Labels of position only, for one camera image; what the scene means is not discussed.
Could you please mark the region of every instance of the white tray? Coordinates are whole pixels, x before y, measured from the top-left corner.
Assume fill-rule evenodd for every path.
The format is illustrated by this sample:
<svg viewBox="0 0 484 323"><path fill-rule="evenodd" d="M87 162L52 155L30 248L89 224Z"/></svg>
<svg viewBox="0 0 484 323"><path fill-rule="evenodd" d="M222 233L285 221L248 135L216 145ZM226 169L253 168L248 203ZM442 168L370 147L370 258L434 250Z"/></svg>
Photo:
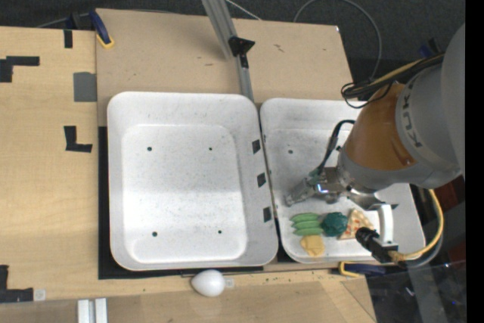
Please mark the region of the white tray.
<svg viewBox="0 0 484 323"><path fill-rule="evenodd" d="M255 105L123 92L107 108L110 248L135 270L261 266L278 249Z"/></svg>
<svg viewBox="0 0 484 323"><path fill-rule="evenodd" d="M339 241L324 237L326 250L321 257L310 257L300 246L301 237L293 233L290 218L300 213L327 214L341 212L348 215L355 208L363 211L378 232L380 220L376 211L364 211L345 197L334 204L309 198L288 207L285 194L300 183L322 161L335 125L345 119L355 119L360 110L344 101L297 100L273 98L261 107L260 119L272 193L278 215L281 242L287 254L297 262L339 262L371 260L371 254L356 239ZM351 126L344 125L339 135L343 145ZM336 166L334 151L327 166ZM394 241L402 252L414 252L425 245L424 233L409 185L393 185L379 191L377 197L387 203L397 203L393 210Z"/></svg>

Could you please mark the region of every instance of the white round object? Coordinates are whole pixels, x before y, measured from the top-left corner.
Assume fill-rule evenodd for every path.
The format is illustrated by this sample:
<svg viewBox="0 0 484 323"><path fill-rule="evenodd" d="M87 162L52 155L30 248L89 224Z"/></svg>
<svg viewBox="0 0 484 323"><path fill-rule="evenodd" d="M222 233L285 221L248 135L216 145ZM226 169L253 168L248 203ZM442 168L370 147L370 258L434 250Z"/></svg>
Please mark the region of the white round object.
<svg viewBox="0 0 484 323"><path fill-rule="evenodd" d="M191 286L204 296L217 297L225 289L225 279L219 271L208 269L195 275Z"/></svg>

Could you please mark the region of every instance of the wooden table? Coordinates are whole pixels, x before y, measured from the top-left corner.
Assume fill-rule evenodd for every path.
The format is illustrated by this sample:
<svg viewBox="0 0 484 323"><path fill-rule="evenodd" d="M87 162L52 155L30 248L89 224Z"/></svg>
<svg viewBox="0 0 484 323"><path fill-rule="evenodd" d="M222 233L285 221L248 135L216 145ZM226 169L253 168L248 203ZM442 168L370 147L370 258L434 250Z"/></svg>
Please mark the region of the wooden table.
<svg viewBox="0 0 484 323"><path fill-rule="evenodd" d="M170 81L151 83L147 90L238 92L235 69L217 51L208 18L110 10L99 13L114 32L141 20L150 29L163 31L163 36L183 29L189 42L196 43L199 37L206 43L186 49L186 40L178 39L174 41L177 44L166 46L161 62L171 69ZM191 28L191 23L198 28ZM258 104L271 97L339 99L340 86L351 80L343 45L333 26L254 20L236 20L235 26L240 36L257 42L249 59ZM44 289L48 300L190 293L189 279L180 276L98 280L98 126L104 112L102 108L98 112L95 101L74 101L73 77L83 72L98 74L101 107L110 95L143 87L126 84L128 73L124 78L107 74L110 61L128 69L128 61L120 62L126 53L126 37L115 35L116 46L111 52L96 43L91 31L72 31L72 48L65 47L65 38L63 30L0 27L0 59L40 57L38 67L14 66L12 82L0 83L0 264L10 266L8 287ZM146 54L150 46L145 43L140 49L138 57L146 60L151 55ZM188 83L185 57L179 53L190 57L200 74ZM185 82L176 81L177 69ZM65 126L75 126L77 142L92 144L92 151L66 151ZM235 289L319 283L319 289L327 291L341 307L343 321L365 321L362 316L370 319L343 286L343 276L327 269L294 269L274 262L266 272L232 277ZM368 302L368 290L363 294Z"/></svg>

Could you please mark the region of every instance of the wooden surface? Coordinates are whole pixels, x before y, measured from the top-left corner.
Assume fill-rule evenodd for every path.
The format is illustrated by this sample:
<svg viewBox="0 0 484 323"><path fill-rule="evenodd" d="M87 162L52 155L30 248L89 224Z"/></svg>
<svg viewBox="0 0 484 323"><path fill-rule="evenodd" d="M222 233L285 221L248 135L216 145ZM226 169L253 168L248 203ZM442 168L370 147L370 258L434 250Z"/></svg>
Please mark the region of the wooden surface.
<svg viewBox="0 0 484 323"><path fill-rule="evenodd" d="M97 10L115 44L97 44L98 122L106 125L110 98L124 91L239 93L208 17ZM250 49L254 101L269 98L340 100L351 81L335 26L234 19Z"/></svg>
<svg viewBox="0 0 484 323"><path fill-rule="evenodd" d="M73 74L96 72L94 33L74 31L73 48L65 48L62 30L0 27L0 42L0 58L40 57L39 67L15 67L13 82L0 83L0 263L10 266L8 287L45 289L48 300L192 292L179 276L98 280L97 104L73 98ZM92 152L65 151L64 126L76 126L77 141L93 144ZM317 281L338 309L353 303L355 316L368 316L345 280L324 269L234 275L236 287Z"/></svg>

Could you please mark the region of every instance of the white computer mouse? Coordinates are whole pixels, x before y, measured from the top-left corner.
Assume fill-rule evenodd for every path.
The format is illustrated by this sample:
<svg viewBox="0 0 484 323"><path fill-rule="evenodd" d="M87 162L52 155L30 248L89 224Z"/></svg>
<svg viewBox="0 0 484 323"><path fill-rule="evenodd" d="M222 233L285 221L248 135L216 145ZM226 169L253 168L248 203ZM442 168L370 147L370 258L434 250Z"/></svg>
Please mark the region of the white computer mouse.
<svg viewBox="0 0 484 323"><path fill-rule="evenodd" d="M219 271L207 269L191 279L191 286L201 295L217 297L225 289L225 279Z"/></svg>

